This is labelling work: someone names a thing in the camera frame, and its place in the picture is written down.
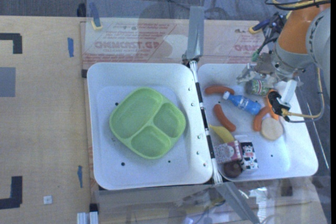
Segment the brown sausage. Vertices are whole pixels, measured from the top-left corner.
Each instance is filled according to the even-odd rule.
[[[214,106],[214,112],[215,112],[215,115],[217,116],[219,122],[225,128],[227,128],[230,132],[233,132],[233,131],[236,130],[236,125],[233,124],[231,121],[229,121],[229,119],[225,116],[220,104],[216,104]]]
[[[235,91],[229,87],[225,87],[225,86],[220,86],[220,85],[214,85],[214,86],[210,86],[207,87],[205,89],[205,93],[206,94],[213,94],[213,93],[223,93],[224,92],[229,92],[230,94],[235,94]]]
[[[263,107],[257,115],[255,115],[253,119],[253,130],[256,132],[261,131],[261,122],[263,120],[263,117],[267,114],[270,113],[271,108],[269,106]]]

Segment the bottle cap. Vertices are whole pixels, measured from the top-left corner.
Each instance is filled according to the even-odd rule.
[[[225,92],[224,95],[223,95],[223,98],[225,100],[227,100],[229,98],[229,96],[230,96],[230,93],[229,92]]]

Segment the green plate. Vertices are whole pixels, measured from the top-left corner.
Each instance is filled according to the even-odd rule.
[[[184,114],[158,91],[131,92],[110,116],[110,129],[129,149],[147,159],[165,155],[184,132]]]

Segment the round beige object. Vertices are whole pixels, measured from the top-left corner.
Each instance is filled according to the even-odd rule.
[[[266,118],[261,123],[261,134],[269,140],[276,140],[282,136],[284,128],[281,123],[273,118]]]

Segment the blue bottle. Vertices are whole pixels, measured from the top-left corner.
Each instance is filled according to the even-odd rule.
[[[230,100],[236,107],[252,115],[257,115],[261,109],[261,105],[258,102],[254,102],[242,95],[232,95],[229,92],[225,92],[223,98]]]

